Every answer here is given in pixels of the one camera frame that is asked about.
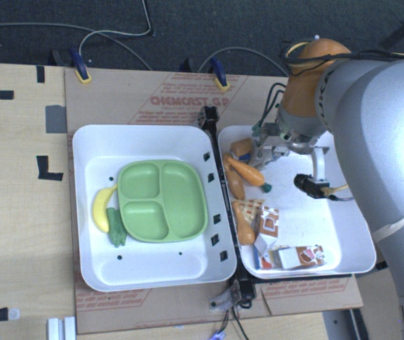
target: blue clamp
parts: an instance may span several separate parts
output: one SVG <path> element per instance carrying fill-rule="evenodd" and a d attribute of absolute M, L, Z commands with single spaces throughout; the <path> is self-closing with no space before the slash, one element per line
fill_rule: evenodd
<path fill-rule="evenodd" d="M 221 91 L 226 91 L 230 88 L 230 83 L 227 81 L 227 77 L 221 62 L 215 57 L 212 57 L 209 62 L 211 63 L 214 73 L 216 74 L 216 78 L 214 79 L 216 85 Z"/>
<path fill-rule="evenodd" d="M 75 47 L 69 48 L 69 54 L 73 59 L 74 66 L 76 68 L 76 75 L 82 84 L 87 84 L 91 82 L 91 75 L 88 73 L 87 66 L 84 63 L 82 56 Z"/>

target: table surface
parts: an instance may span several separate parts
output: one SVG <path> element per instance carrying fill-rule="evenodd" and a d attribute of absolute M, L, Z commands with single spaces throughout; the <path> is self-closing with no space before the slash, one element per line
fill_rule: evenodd
<path fill-rule="evenodd" d="M 45 107 L 65 106 L 64 69 L 46 67 L 37 84 L 35 66 L 0 64 L 0 308 L 21 318 L 0 322 L 0 339 L 46 339 L 47 319 L 75 315 L 74 265 L 64 133 L 47 134 Z M 62 181 L 38 180 L 36 156 L 48 156 L 49 172 Z M 252 339 L 328 338 L 321 313 L 243 319 Z M 220 323 L 79 335 L 78 339 L 209 339 Z M 242 339 L 233 321 L 227 339 Z"/>

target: cardboard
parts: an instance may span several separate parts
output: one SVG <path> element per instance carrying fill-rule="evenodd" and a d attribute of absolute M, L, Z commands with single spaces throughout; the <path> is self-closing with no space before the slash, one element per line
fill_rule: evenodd
<path fill-rule="evenodd" d="M 71 140 L 90 124 L 192 125 L 203 106 L 216 106 L 218 130 L 254 125 L 262 115 L 268 90 L 285 78 L 228 76 L 231 88 L 220 91 L 211 74 L 136 72 L 91 69 L 92 82 L 82 85 L 65 69 L 71 222 L 74 245 L 78 334 L 221 321 L 209 311 L 209 299 L 227 282 L 117 293 L 98 293 L 82 280 L 79 267 Z M 344 309 L 362 305 L 354 276 L 282 281 L 256 285 L 257 298 L 242 318 Z"/>

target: dark background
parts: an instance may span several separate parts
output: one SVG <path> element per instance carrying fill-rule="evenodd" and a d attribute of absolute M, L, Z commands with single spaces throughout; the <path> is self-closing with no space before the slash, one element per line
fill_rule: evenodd
<path fill-rule="evenodd" d="M 404 52 L 404 0 L 146 0 L 154 36 L 121 38 L 154 70 L 178 71 L 191 58 L 198 70 L 213 52 L 240 46 L 279 62 L 288 42 L 320 35 L 353 51 Z M 141 33 L 141 0 L 0 0 L 0 23 L 65 23 Z M 0 28 L 0 63 L 70 64 L 70 47 L 87 32 L 61 27 Z M 83 48 L 88 66 L 147 69 L 133 54 L 95 36 Z M 282 75 L 267 60 L 232 50 L 217 55 L 227 73 Z"/>

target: small box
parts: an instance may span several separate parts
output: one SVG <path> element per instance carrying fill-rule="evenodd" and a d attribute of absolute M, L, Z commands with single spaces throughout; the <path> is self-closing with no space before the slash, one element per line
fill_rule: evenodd
<path fill-rule="evenodd" d="M 325 264 L 322 246 L 293 246 L 277 250 L 283 269 L 314 267 Z"/>
<path fill-rule="evenodd" d="M 254 246 L 263 255 L 274 246 L 279 235 L 279 210 L 263 206 L 255 218 Z"/>

